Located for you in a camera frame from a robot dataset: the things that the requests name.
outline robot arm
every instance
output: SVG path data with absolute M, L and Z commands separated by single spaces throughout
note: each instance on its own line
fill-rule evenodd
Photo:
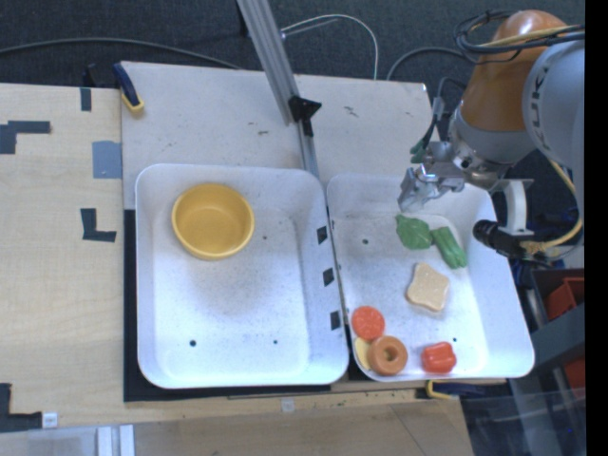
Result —
M 507 224 L 501 229 L 523 237 L 531 233 L 525 230 L 526 181 L 503 177 L 537 148 L 572 170 L 579 216 L 584 215 L 584 33 L 539 10 L 497 15 L 505 20 L 450 118 L 447 140 L 422 144 L 425 153 L 416 169 L 408 169 L 398 203 L 404 212 L 415 211 L 446 192 L 461 191 L 466 182 L 490 193 L 505 191 Z M 531 35 L 541 35 L 541 42 L 509 46 Z

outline green toy vegetable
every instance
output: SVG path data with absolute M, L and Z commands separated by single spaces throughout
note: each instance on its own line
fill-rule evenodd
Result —
M 405 247 L 410 250 L 424 250 L 430 247 L 432 238 L 425 221 L 418 218 L 407 218 L 397 215 L 397 235 Z
M 431 230 L 433 242 L 441 252 L 441 256 L 452 269 L 466 267 L 466 254 L 447 226 Z

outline wire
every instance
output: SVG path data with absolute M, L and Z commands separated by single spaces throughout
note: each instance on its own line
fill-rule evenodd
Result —
M 558 35 L 564 32 L 572 32 L 574 30 L 579 30 L 580 26 L 562 26 L 562 27 L 553 27 L 553 28 L 541 28 L 539 30 L 532 30 L 527 32 L 526 34 L 520 35 L 511 35 L 510 37 L 504 37 L 503 39 L 499 39 L 497 41 L 486 42 L 485 44 L 479 44 L 480 47 L 483 48 L 495 48 L 497 46 L 504 46 L 506 44 L 513 44 L 521 41 L 529 41 L 532 39 L 540 39 L 542 37 L 549 37 L 552 35 Z
M 449 113 L 445 113 L 445 101 L 443 97 L 444 86 L 446 83 L 453 83 L 457 87 L 461 89 L 466 88 L 466 84 L 462 83 L 458 80 L 450 78 L 448 76 L 444 76 L 437 86 L 437 95 L 433 99 L 432 104 L 432 118 L 430 121 L 430 125 L 428 126 L 427 132 L 410 150 L 409 153 L 412 154 L 411 162 L 412 163 L 420 163 L 423 160 L 427 152 L 428 144 L 430 143 L 430 138 L 433 135 L 433 131 L 435 130 L 435 126 L 444 118 L 444 116 L 449 116 Z
M 387 81 L 390 81 L 392 75 L 395 72 L 395 69 L 398 68 L 402 63 L 404 63 L 407 59 L 424 52 L 443 52 L 445 54 L 451 54 L 456 57 L 460 57 L 468 61 L 468 59 L 463 55 L 463 53 L 459 50 L 451 49 L 449 47 L 420 47 L 415 50 L 411 50 L 410 52 L 406 52 L 403 56 L 395 61 L 395 63 L 390 67 L 389 73 L 387 74 Z
M 566 250 L 565 252 L 562 252 L 558 255 L 554 255 L 554 256 L 545 256 L 545 258 L 547 259 L 547 261 L 550 262 L 556 262 L 559 260 L 563 260 L 566 257 L 571 256 L 572 254 L 574 254 L 582 245 L 584 245 L 584 237 L 581 236 L 578 240 L 577 243 L 572 246 L 570 249 Z
M 310 24 L 311 22 L 317 22 L 319 20 L 325 20 L 325 19 L 346 19 L 346 20 L 352 20 L 353 22 L 356 22 L 357 24 L 359 24 L 360 26 L 362 26 L 367 32 L 368 34 L 371 36 L 371 39 L 373 41 L 373 48 L 374 48 L 374 59 L 373 59 L 373 79 L 377 79 L 378 77 L 378 56 L 380 54 L 379 49 L 378 49 L 378 41 L 376 40 L 376 36 L 373 33 L 373 31 L 371 30 L 371 28 L 369 28 L 364 22 L 362 22 L 361 20 L 355 18 L 355 17 L 351 17 L 350 15 L 345 15 L 342 13 L 329 13 L 327 15 L 318 15 L 316 17 L 310 18 L 310 19 L 306 19 L 303 20 L 301 22 L 297 22 L 295 24 L 291 24 L 290 26 L 284 27 L 281 29 L 281 32 L 283 33 L 283 35 L 285 37 L 288 36 L 287 31 L 291 30 L 291 29 L 296 29 L 298 27 L 301 26 L 305 26 L 307 24 Z
M 312 25 L 307 26 L 307 27 L 303 27 L 302 26 L 302 28 L 299 28 L 299 29 L 296 29 L 296 30 L 292 30 L 291 32 L 282 32 L 281 31 L 281 34 L 282 34 L 283 39 L 287 39 L 287 37 L 289 37 L 290 35 L 296 35 L 296 34 L 299 34 L 301 32 L 307 32 L 307 31 L 312 30 L 312 29 L 318 29 L 320 27 L 327 26 L 329 24 L 333 24 L 337 20 L 338 19 L 333 18 L 331 20 L 317 22 L 316 24 L 312 24 Z
M 572 194 L 575 194 L 574 183 L 570 180 L 568 175 L 565 172 L 563 172 L 561 167 L 555 161 L 549 161 L 549 162 L 551 163 L 551 166 L 555 169 L 555 171 L 558 173 L 560 178 L 564 181 L 564 183 L 568 187 L 568 190 Z M 522 241 L 522 247 L 525 248 L 525 250 L 528 252 L 528 254 L 532 254 L 532 255 L 534 255 L 538 252 L 545 252 L 549 248 L 553 248 L 553 247 L 562 245 L 569 239 L 575 237 L 581 228 L 582 228 L 582 219 L 579 217 L 579 219 L 577 219 L 577 222 L 574 225 L 574 227 L 565 235 L 563 235 L 559 238 L 556 238 L 556 239 L 552 239 L 550 241 Z
M 190 50 L 181 49 L 178 47 L 165 46 L 163 44 L 156 44 L 156 43 L 152 43 L 152 42 L 139 41 L 136 39 L 123 39 L 120 37 L 74 37 L 74 38 L 67 38 L 67 39 L 54 39 L 51 41 L 41 41 L 41 42 L 23 44 L 23 45 L 14 46 L 14 47 L 5 47 L 5 48 L 0 49 L 0 55 L 10 54 L 12 52 L 20 52 L 20 51 L 24 51 L 24 50 L 36 49 L 36 48 L 49 48 L 52 46 L 61 46 L 61 45 L 68 45 L 68 44 L 129 44 L 132 46 L 156 48 L 156 49 L 166 50 L 169 52 L 175 52 L 175 53 L 182 54 L 185 56 L 201 59 L 203 61 L 208 61 L 210 63 L 215 63 L 217 65 L 221 65 L 224 67 L 229 67 L 231 69 L 242 69 L 242 67 L 233 65 L 232 63 L 227 63 L 220 59 L 216 59 L 215 57 L 206 56 L 204 54 L 198 54 L 197 52 L 193 52 Z
M 483 27 L 495 20 L 507 19 L 514 13 L 516 13 L 516 11 L 488 10 L 481 15 L 464 20 L 458 24 L 453 31 L 453 38 L 456 42 L 456 46 L 463 52 L 467 59 L 472 62 L 474 61 L 469 54 L 501 54 L 515 51 L 516 54 L 507 60 L 510 61 L 524 49 L 554 46 L 555 44 L 584 40 L 585 38 L 585 25 L 578 24 L 560 28 L 535 30 L 527 34 L 515 36 L 513 38 L 509 37 L 502 39 L 501 41 L 497 41 L 495 43 L 490 42 L 479 45 L 468 42 L 469 34 L 473 30 Z

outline red toy food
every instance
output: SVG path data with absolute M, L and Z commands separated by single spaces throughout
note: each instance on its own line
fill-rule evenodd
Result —
M 394 336 L 380 336 L 368 348 L 370 367 L 379 375 L 395 375 L 408 362 L 408 350 Z
M 447 341 L 426 347 L 422 352 L 422 368 L 430 373 L 449 373 L 456 365 L 456 355 Z
M 357 336 L 372 341 L 384 334 L 385 320 L 376 308 L 361 306 L 352 313 L 351 325 Z

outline toy donut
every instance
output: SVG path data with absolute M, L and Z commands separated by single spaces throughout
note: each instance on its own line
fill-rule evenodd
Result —
M 380 336 L 368 348 L 368 362 L 379 375 L 394 375 L 408 362 L 408 350 L 394 336 Z

